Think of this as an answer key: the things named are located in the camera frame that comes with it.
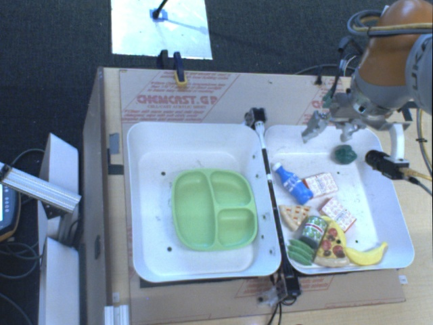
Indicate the orange lattice pie slice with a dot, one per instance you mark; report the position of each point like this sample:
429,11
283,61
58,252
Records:
293,215

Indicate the brown cardboard board red print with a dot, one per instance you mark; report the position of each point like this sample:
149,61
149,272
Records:
209,93

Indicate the white plastic tray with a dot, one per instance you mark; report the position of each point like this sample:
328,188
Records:
152,198
372,198

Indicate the thin black and white rod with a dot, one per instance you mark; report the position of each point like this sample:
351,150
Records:
269,178

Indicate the dark green broccoli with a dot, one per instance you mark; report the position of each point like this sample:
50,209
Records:
345,154

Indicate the green pea pods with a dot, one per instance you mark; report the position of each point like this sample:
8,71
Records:
299,252

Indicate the green can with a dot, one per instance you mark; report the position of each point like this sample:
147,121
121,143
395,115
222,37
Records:
313,230

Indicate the blue bottle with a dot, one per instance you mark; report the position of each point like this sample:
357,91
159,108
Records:
293,185

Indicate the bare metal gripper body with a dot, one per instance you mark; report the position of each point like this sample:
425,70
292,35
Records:
345,108

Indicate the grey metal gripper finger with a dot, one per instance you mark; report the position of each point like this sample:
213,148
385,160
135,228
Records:
350,130
314,127

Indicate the pizza slice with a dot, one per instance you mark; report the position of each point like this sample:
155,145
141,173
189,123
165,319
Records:
333,249

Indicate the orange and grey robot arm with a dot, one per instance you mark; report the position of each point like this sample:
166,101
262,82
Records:
385,46

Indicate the yellow banana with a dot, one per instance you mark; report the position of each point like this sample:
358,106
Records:
367,255

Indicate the green divided plate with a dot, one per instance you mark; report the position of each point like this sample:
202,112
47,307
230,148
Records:
193,212

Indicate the black cylinder on white bracket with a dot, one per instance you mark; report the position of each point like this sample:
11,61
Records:
385,164

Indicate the red and white carton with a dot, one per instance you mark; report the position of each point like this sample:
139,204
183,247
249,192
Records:
321,184
338,213

